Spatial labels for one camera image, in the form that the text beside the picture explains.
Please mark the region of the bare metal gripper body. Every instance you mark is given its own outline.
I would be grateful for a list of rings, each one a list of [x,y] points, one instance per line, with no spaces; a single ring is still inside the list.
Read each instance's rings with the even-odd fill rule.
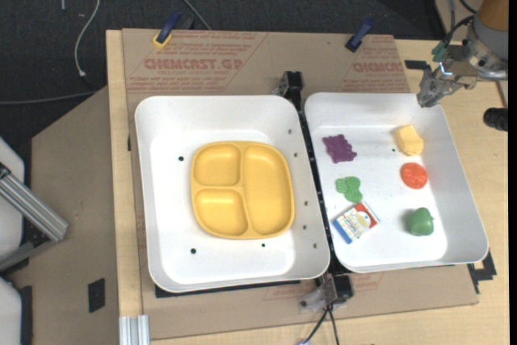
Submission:
[[[439,63],[439,79],[449,84],[450,90],[470,90],[479,82],[506,81],[508,65],[483,43],[468,41],[447,48]]]

